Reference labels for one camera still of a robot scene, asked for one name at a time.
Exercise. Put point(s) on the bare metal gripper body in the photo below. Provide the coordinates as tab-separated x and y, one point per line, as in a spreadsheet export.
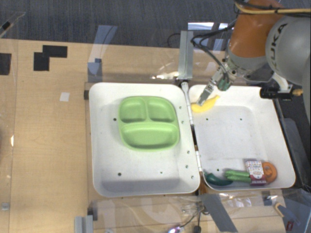
224	71

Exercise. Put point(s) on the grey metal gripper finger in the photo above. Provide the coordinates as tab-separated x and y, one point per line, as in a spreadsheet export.
203	96
208	96

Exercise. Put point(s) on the yellow banana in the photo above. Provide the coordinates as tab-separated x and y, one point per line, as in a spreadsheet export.
209	104

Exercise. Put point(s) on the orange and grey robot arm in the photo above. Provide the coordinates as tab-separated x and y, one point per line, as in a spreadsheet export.
252	33

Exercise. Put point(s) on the thin black and white rod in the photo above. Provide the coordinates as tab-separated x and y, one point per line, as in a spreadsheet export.
191	116

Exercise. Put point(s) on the white plastic tray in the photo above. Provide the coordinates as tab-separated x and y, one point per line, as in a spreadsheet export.
233	139
136	173

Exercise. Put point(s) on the green divided plate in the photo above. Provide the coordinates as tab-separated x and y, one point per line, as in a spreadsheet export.
148	135

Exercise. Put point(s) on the dark green pepper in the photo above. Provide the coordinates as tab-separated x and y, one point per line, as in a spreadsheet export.
216	180

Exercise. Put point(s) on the light green vegetable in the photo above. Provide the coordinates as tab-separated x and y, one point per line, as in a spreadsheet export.
239	176

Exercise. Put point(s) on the white and purple carton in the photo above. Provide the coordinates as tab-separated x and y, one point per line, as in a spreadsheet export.
255	172

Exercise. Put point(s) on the orange doughnut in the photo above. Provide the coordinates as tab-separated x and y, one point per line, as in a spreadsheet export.
272	172

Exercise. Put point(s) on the black cylinder on white bracket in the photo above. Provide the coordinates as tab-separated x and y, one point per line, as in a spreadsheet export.
274	93

